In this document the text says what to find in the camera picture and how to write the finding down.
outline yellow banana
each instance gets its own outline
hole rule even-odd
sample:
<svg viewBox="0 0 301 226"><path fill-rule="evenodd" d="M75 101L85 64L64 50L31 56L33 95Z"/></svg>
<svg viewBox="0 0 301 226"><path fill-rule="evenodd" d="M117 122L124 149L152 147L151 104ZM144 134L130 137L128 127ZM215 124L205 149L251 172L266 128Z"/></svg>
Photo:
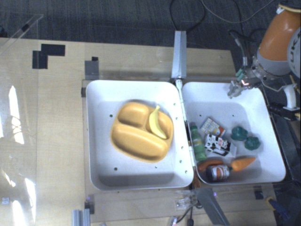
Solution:
<svg viewBox="0 0 301 226"><path fill-rule="evenodd" d="M150 130L152 131L153 134L156 136L166 139L167 136L164 133L164 131L161 129L158 121L158 111L160 109L160 106L156 106L156 109L150 113L149 121L150 121Z"/></svg>

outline green bottle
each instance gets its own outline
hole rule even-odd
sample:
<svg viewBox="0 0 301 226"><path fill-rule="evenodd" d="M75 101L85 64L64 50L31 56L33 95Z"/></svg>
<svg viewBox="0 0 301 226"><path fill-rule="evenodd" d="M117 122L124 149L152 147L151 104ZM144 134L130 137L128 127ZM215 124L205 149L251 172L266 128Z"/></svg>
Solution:
<svg viewBox="0 0 301 226"><path fill-rule="evenodd" d="M207 158L207 156L202 137L198 133L198 127L196 125L190 126L190 132L195 158L197 161L203 161Z"/></svg>

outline white cable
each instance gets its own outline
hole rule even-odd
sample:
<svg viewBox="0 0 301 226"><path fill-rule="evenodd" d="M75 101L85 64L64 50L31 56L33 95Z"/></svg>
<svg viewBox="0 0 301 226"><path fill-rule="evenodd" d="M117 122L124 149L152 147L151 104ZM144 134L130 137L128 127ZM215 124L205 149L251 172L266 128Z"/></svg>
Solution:
<svg viewBox="0 0 301 226"><path fill-rule="evenodd" d="M263 10L264 8L266 8L270 3L272 3L274 0L271 0L268 4L266 4L265 6L263 6L261 9L257 10L255 13L253 13L249 18L245 19L245 20L242 20L242 21L238 21L238 22L233 22L233 21L230 21L230 20L227 20L227 19L224 19L220 16L218 16L217 14L215 14L213 11L211 11L207 6L206 4L204 3L204 0L201 0L202 4L204 5L204 7L210 12L212 13L214 16L218 17L219 19L221 19L222 21L225 21L227 23L230 23L230 24L240 24L240 23L243 23L243 22L246 22L248 20L250 20L252 17L254 17L257 13L259 13L261 10Z"/></svg>

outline carrot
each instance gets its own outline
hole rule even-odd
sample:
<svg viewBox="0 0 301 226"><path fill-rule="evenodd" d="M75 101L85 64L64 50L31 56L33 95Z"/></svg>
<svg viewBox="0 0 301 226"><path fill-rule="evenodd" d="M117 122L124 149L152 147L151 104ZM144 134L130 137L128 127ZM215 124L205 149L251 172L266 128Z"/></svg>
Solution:
<svg viewBox="0 0 301 226"><path fill-rule="evenodd" d="M217 166L217 165L222 165L222 164L224 164L224 162L222 160L218 160L218 159L211 159L211 160L203 161L198 165L198 171L201 172L209 166Z"/></svg>
<svg viewBox="0 0 301 226"><path fill-rule="evenodd" d="M230 168L232 168L233 171L240 171L249 166L253 161L255 161L255 157L236 159L233 162L231 162Z"/></svg>

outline soda can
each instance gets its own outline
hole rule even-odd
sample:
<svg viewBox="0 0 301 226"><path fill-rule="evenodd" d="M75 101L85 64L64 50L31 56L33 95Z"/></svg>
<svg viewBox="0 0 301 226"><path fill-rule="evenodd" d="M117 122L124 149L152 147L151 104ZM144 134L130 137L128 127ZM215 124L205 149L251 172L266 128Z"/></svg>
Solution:
<svg viewBox="0 0 301 226"><path fill-rule="evenodd" d="M227 165L209 166L206 175L209 181L224 181L229 177L230 171Z"/></svg>

